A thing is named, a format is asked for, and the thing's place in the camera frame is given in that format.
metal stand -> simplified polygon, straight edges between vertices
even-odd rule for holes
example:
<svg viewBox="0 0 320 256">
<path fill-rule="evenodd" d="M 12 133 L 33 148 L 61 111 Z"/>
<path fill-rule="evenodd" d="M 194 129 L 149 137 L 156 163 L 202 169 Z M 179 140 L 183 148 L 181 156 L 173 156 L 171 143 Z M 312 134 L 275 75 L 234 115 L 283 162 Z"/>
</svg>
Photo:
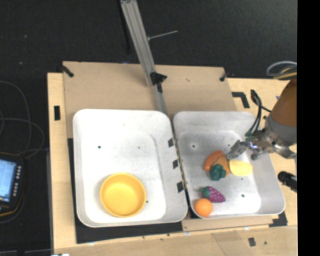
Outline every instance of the metal stand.
<svg viewBox="0 0 320 256">
<path fill-rule="evenodd" d="M 148 86 L 154 86 L 154 95 L 158 110 L 167 114 L 161 85 L 167 77 L 165 75 L 158 74 L 156 71 L 154 59 L 149 46 L 149 40 L 141 19 L 137 0 L 121 0 L 121 6 L 132 37 L 134 48 L 144 71 L 146 83 Z"/>
</svg>

electronic device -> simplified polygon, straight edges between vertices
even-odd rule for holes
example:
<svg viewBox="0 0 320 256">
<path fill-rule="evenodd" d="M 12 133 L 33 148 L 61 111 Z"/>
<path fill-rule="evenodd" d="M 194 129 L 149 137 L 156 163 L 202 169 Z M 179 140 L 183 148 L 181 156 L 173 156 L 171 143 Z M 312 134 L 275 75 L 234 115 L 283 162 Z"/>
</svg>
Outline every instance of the electronic device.
<svg viewBox="0 0 320 256">
<path fill-rule="evenodd" d="M 25 183 L 23 158 L 16 154 L 0 152 L 0 219 L 18 210 Z"/>
</svg>

black bracket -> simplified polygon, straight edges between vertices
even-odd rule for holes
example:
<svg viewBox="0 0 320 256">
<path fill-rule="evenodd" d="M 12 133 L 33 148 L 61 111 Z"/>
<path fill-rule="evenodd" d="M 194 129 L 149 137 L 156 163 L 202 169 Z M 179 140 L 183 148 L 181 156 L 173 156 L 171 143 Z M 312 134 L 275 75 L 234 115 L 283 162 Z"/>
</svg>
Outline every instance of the black bracket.
<svg viewBox="0 0 320 256">
<path fill-rule="evenodd" d="M 152 81 L 152 84 L 158 89 L 158 92 L 159 93 L 162 93 L 162 86 L 161 86 L 161 83 L 167 79 L 167 76 L 164 75 L 164 74 L 159 74 L 159 73 L 156 73 L 156 72 L 152 72 L 150 74 L 150 78 L 151 78 L 151 81 Z"/>
</svg>

